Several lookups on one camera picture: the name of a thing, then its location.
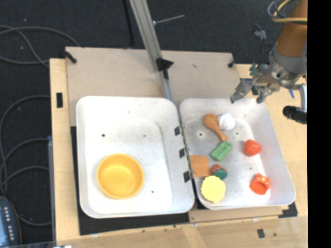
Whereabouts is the green toy asparagus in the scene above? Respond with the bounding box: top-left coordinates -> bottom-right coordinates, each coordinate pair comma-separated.
209,141 -> 233,162

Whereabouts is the white toy garlic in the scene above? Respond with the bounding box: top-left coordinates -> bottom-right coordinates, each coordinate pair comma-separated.
218,113 -> 237,131

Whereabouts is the pale yellow round biscuit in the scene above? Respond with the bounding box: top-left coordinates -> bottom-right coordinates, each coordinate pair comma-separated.
200,175 -> 227,204

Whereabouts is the red toy strawberry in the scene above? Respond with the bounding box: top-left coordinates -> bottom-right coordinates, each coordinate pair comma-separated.
211,163 -> 229,181

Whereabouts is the brown cardboard board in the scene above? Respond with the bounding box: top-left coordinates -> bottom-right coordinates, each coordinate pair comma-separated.
64,46 -> 284,223

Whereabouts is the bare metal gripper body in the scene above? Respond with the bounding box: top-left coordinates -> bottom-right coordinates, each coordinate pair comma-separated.
251,64 -> 305,92

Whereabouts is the white plastic tray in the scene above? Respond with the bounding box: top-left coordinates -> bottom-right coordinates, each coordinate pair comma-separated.
178,97 -> 296,211
75,95 -> 195,219

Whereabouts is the yellow bowl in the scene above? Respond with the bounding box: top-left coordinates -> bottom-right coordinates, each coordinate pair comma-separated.
96,153 -> 145,200

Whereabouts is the brown toy bread slice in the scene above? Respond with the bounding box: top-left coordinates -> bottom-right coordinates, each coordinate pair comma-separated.
189,154 -> 212,179

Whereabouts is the red toy pepper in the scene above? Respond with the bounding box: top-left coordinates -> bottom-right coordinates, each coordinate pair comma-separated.
243,138 -> 262,157

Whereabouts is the black cylinder on white bracket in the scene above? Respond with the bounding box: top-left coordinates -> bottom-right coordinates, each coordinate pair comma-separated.
282,84 -> 308,125

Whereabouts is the brown toy chicken drumstick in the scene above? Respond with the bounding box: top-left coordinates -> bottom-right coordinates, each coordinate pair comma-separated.
203,113 -> 229,143

